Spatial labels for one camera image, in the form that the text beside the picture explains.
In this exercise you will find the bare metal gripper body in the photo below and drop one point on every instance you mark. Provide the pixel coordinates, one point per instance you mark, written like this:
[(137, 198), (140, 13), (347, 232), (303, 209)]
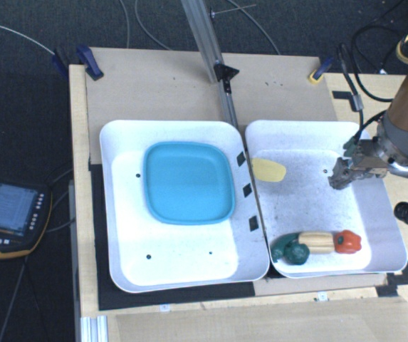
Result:
[(369, 164)]

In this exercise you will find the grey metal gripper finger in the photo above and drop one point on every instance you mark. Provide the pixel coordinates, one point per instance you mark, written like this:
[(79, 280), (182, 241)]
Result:
[(337, 182), (342, 165)]

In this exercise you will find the white plastic tray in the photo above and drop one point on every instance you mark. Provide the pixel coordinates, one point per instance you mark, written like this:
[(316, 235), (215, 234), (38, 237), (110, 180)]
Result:
[(307, 201), (175, 255)]

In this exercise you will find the red bell pepper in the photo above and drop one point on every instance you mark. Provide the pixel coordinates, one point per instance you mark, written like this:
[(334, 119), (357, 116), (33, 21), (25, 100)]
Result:
[(347, 242)]

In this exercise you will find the pale yellow corn cob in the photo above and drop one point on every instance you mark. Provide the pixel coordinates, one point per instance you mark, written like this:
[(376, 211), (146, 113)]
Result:
[(317, 242)]

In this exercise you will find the yellow flat oval piece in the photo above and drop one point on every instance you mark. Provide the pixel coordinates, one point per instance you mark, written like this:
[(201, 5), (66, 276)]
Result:
[(267, 170)]

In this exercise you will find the green broccoli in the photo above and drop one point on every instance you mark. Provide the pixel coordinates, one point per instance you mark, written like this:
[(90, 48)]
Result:
[(297, 254)]

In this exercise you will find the dark green curved vegetable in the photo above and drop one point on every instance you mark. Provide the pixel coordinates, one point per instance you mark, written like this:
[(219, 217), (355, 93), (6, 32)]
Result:
[(279, 243)]

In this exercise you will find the thin grey rod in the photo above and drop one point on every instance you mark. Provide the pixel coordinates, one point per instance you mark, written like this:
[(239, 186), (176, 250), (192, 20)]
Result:
[(229, 105)]

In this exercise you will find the blue plate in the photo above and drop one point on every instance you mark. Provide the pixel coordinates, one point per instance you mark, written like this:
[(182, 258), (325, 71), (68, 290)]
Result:
[(189, 184)]

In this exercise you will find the brown cardboard board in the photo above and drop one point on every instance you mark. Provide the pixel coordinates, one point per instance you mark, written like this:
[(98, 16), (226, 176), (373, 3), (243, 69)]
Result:
[(154, 84)]

